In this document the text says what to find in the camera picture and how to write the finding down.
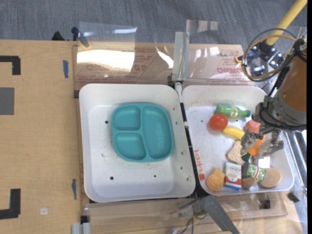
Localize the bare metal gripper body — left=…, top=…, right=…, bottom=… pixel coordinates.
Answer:
left=252, top=102, right=281, bottom=142

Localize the yellow corn cob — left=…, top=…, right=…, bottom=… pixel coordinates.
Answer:
left=205, top=168, right=226, bottom=193

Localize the yellow banana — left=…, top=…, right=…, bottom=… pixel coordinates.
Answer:
left=222, top=126, right=246, bottom=141

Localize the orange carrot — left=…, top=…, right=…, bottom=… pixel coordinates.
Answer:
left=241, top=134, right=267, bottom=163

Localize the red tomato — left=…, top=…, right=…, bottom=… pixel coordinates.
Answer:
left=209, top=114, right=229, bottom=131

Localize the teal divided plate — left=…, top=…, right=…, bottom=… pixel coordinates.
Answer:
left=111, top=102, right=175, bottom=163

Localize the round tan biscuit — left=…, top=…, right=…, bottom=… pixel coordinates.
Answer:
left=259, top=167, right=283, bottom=189

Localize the white plastic tray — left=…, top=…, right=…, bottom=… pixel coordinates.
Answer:
left=78, top=83, right=196, bottom=203
left=181, top=84, right=295, bottom=197

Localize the pink cupcake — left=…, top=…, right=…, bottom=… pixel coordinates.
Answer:
left=244, top=119, right=262, bottom=134

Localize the white, red and blue carton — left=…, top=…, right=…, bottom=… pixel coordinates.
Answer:
left=223, top=162, right=243, bottom=191

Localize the brown cardboard board, red print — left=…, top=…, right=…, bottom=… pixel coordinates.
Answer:
left=73, top=41, right=303, bottom=229

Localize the small brown cone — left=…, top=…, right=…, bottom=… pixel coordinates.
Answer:
left=241, top=176, right=259, bottom=191

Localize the tan bread slice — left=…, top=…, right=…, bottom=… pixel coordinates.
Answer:
left=226, top=140, right=247, bottom=166

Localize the green bottle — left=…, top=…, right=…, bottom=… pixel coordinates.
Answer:
left=214, top=104, right=252, bottom=119

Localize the green and white can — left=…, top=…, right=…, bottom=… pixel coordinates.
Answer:
left=241, top=162, right=267, bottom=183

